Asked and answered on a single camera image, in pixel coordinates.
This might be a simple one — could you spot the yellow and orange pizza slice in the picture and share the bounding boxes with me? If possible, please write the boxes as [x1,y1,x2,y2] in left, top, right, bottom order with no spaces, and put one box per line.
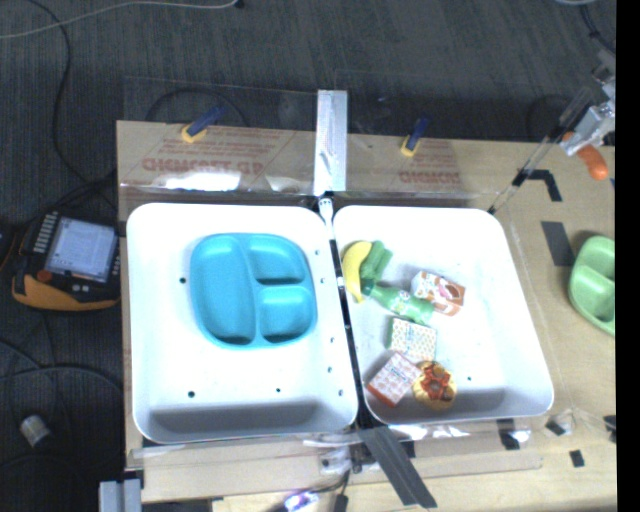
[410,360,458,411]

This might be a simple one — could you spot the white orange packet green edge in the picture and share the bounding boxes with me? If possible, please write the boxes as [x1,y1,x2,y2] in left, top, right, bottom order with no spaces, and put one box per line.
[384,317,439,362]

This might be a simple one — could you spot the green plastic bottle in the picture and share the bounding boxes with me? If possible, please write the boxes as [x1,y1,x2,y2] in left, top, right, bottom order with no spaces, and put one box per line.
[362,282,435,326]

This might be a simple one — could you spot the green pea pods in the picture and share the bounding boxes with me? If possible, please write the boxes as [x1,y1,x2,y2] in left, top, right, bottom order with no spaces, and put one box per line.
[359,240,395,281]

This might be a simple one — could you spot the thin black and white rod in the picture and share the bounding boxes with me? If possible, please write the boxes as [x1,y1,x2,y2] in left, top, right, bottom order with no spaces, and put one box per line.
[318,198,370,429]

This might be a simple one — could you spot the green divided plate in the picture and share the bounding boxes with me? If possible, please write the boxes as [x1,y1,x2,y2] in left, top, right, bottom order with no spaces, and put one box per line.
[567,234,617,337]

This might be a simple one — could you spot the yellow banana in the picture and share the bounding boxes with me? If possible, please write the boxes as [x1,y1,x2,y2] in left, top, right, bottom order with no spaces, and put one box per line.
[340,240,375,305]

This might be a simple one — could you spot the brown cardboard board red print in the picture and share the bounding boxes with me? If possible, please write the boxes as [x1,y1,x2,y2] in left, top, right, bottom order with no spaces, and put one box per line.
[115,119,617,512]

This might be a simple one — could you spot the small silver can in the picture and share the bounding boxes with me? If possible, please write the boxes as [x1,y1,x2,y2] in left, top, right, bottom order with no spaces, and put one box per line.
[19,413,54,448]

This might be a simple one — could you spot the blue divided plate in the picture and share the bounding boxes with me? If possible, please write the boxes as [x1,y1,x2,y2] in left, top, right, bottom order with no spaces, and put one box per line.
[188,232,319,351]

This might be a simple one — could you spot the white plastic tray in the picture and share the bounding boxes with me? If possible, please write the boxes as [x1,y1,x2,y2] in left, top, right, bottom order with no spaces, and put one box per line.
[125,202,360,445]
[331,204,555,427]

